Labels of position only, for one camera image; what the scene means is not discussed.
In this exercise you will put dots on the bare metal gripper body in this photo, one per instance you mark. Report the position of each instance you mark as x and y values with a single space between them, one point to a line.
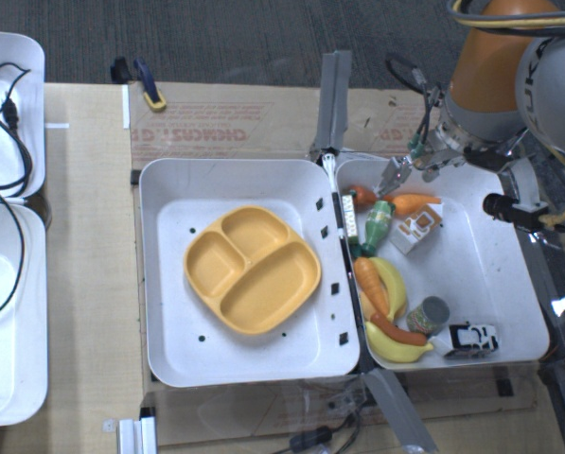
445 151

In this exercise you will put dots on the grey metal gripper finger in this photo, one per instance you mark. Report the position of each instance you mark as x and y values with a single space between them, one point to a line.
387 178
401 170

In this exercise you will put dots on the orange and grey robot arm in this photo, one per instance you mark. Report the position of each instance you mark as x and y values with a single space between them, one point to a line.
485 64

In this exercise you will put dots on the dark orange carrot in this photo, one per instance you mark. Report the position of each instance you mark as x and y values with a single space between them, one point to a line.
365 196

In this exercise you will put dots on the green plastic bottle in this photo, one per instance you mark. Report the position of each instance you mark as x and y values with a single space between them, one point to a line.
376 227

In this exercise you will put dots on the yellow and white printed packet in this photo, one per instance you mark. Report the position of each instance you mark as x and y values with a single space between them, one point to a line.
349 218

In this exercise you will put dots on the white and orange carton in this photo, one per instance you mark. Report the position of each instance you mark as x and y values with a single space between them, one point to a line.
417 230

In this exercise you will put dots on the yellow banana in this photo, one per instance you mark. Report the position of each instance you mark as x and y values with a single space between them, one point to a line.
396 286
395 350

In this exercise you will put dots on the white plastic tray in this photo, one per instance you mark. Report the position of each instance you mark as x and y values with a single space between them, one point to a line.
485 272
178 301

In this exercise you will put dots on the green printed can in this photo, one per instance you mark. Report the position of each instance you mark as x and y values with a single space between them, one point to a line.
426 317

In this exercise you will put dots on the orange red sausage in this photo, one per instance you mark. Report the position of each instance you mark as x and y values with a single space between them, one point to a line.
398 333

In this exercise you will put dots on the yellow divided plate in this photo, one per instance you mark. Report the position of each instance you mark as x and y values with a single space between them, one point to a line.
263 282

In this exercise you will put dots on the brown cardboard board red print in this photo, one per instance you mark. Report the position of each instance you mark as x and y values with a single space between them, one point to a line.
216 126

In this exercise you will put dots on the black and white carton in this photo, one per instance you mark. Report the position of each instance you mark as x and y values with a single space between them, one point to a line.
471 341

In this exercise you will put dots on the black cylinder on white bracket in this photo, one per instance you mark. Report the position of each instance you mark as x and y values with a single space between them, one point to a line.
514 211

